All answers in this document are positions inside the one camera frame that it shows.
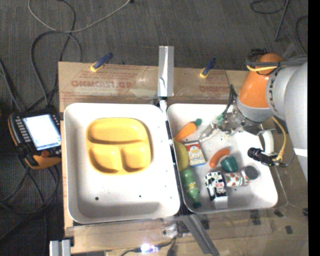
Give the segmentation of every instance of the teal object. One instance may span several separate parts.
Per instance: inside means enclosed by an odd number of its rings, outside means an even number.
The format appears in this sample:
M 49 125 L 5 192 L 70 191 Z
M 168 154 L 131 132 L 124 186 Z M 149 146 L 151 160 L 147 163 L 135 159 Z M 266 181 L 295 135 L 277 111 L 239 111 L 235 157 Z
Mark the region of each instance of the teal object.
M 193 207 L 201 207 L 201 202 L 199 200 L 199 188 L 194 179 L 194 173 L 191 169 L 184 169 L 180 171 L 181 183 L 184 192 L 191 198 Z
M 221 167 L 227 173 L 233 173 L 233 172 L 236 172 L 239 169 L 237 161 L 233 156 L 227 156 L 225 159 L 223 159 L 221 161 Z

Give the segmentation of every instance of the blue clamp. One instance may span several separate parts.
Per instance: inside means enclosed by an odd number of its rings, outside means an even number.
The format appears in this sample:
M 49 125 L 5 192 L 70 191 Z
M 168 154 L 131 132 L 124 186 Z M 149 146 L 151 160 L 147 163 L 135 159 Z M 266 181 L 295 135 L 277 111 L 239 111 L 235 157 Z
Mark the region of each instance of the blue clamp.
M 109 52 L 108 54 L 104 55 L 101 59 L 99 59 L 97 62 L 93 63 L 90 68 L 93 72 L 97 72 L 99 69 L 101 69 L 105 63 L 108 63 L 109 60 L 112 59 L 114 55 L 112 52 Z
M 206 67 L 201 70 L 200 77 L 207 78 L 207 76 L 209 75 L 210 69 L 212 69 L 214 67 L 214 65 L 216 64 L 216 60 L 217 60 L 216 58 L 212 58 L 210 60 L 208 65 L 206 65 Z

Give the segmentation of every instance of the yellow cable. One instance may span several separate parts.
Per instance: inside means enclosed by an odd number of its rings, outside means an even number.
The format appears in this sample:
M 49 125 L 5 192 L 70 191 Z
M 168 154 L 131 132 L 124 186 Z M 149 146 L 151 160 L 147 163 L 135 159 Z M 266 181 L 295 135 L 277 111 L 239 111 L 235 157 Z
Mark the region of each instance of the yellow cable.
M 283 128 L 283 126 L 279 123 L 279 121 L 273 116 L 272 117 L 273 121 L 280 127 L 282 133 L 283 133 L 283 145 L 282 145 L 282 148 L 281 150 L 279 151 L 279 154 L 276 158 L 273 159 L 273 161 L 282 161 L 283 159 L 283 155 L 285 153 L 285 147 L 286 147 L 286 143 L 287 143 L 287 135 L 286 135 L 286 131 L 285 129 Z
M 253 67 L 250 67 L 249 65 L 247 65 L 246 68 L 250 71 L 259 72 L 259 71 L 265 71 L 265 70 L 270 70 L 270 69 L 276 69 L 277 66 L 265 66 L 265 67 L 253 68 Z

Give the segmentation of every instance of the green bottle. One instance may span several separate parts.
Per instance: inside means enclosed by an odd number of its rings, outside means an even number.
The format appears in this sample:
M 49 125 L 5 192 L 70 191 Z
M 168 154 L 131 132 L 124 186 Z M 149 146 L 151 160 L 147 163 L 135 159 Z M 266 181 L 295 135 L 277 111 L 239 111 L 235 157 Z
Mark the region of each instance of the green bottle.
M 181 182 L 184 191 L 191 198 L 193 207 L 201 207 L 201 202 L 199 201 L 199 189 L 194 179 L 194 173 L 191 169 L 184 169 L 180 171 Z

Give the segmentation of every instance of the light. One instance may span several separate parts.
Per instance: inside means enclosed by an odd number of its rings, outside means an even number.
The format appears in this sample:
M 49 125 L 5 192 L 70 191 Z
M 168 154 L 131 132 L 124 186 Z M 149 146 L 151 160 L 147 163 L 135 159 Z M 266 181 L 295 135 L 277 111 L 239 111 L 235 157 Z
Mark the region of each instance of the light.
M 142 254 L 157 253 L 159 252 L 159 247 L 144 243 L 143 245 L 141 245 L 140 250 Z

